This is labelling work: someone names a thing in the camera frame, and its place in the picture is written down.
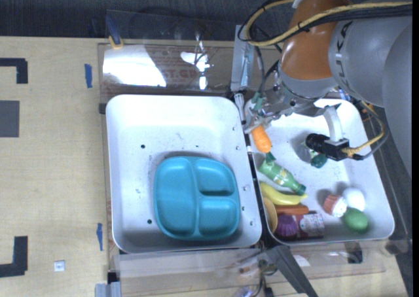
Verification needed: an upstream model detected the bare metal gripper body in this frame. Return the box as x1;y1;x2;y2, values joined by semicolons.
250;88;324;119

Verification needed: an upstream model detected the orange toy carrot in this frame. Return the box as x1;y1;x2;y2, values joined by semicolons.
251;125;276;163

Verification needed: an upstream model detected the green plastic bottle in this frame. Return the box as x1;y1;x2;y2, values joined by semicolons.
258;160;307;196

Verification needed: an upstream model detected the clear bottle with green cap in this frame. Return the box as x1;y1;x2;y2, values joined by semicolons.
300;138;329;169

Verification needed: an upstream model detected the yellow banana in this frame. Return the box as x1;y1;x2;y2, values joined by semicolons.
260;181;309;207

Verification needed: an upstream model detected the white plastic tray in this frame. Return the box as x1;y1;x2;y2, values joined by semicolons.
105;94;263;254
244;97;395;246

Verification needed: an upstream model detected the orange sausage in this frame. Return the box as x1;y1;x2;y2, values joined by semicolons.
274;203;310;217

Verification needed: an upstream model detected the blue divided plate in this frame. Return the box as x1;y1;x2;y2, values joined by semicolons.
153;156;241;242

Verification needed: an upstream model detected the white and red can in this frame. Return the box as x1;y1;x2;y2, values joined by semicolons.
295;211;326;239

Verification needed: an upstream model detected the white egg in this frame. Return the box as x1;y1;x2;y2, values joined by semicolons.
342;187;366;212

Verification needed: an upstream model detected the green lime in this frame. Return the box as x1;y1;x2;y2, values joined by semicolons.
341;207;369;234

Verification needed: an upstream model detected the black cylinder on white bracket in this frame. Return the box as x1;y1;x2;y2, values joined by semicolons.
305;105;351;162

